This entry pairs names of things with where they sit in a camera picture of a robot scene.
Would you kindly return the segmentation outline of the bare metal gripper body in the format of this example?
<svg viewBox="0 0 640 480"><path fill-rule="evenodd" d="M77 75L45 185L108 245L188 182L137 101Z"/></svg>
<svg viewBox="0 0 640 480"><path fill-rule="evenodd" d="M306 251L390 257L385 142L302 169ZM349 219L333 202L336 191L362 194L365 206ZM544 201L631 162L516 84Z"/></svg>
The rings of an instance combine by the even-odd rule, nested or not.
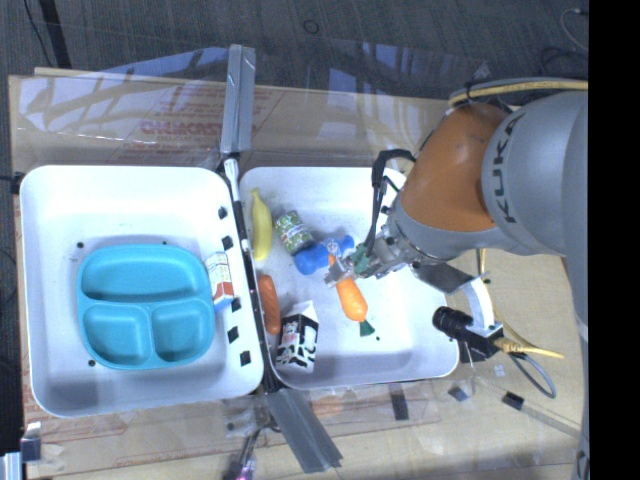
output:
<svg viewBox="0 0 640 480"><path fill-rule="evenodd" d="M356 277L382 278L414 263L421 264L426 255L410 243L398 229L383 227L347 256L346 262Z"/></svg>

